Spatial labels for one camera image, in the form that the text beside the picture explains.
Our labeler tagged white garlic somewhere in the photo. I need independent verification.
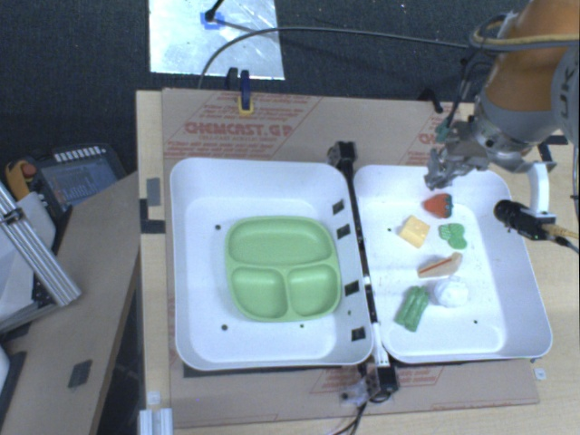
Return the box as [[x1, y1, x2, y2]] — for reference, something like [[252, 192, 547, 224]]
[[432, 275, 470, 309]]

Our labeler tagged white plastic tray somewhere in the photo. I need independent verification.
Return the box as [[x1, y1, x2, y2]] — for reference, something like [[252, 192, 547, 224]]
[[353, 164, 555, 365], [169, 157, 375, 372]]

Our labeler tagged black cylinder on white bracket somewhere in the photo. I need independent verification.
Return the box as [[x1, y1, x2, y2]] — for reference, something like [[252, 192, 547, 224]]
[[493, 160, 558, 242]]

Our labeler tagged green divided plate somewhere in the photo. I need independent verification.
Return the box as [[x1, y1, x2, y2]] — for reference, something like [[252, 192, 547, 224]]
[[224, 215, 343, 323]]

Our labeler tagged tan sandwich slice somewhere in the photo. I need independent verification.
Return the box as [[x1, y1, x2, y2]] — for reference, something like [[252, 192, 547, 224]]
[[416, 251, 464, 281]]

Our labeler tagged red strawberry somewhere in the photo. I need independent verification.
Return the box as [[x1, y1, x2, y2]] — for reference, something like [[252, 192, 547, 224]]
[[422, 192, 455, 220]]

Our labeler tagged yellow cheese wedge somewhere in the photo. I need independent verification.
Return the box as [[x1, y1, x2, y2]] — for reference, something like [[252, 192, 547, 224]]
[[398, 215, 431, 248]]

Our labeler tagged thin black and white rod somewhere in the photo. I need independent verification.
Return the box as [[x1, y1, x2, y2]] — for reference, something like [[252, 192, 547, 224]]
[[338, 157, 387, 367]]

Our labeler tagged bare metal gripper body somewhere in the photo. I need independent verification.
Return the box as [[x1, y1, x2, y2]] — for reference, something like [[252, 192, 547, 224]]
[[445, 119, 539, 174]]

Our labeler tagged green broccoli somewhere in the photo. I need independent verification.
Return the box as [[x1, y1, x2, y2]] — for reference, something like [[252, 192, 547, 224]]
[[437, 222, 469, 251]]

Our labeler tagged brown cardboard board red print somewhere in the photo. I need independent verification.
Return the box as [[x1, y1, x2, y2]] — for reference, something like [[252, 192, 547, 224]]
[[160, 87, 541, 430]]

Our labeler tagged black block with thin wires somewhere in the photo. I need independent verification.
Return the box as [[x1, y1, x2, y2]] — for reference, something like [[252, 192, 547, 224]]
[[326, 140, 359, 168], [362, 362, 401, 403]]

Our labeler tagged green asparagus bundle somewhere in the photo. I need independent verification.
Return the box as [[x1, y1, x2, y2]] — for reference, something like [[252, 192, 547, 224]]
[[393, 285, 430, 334]]

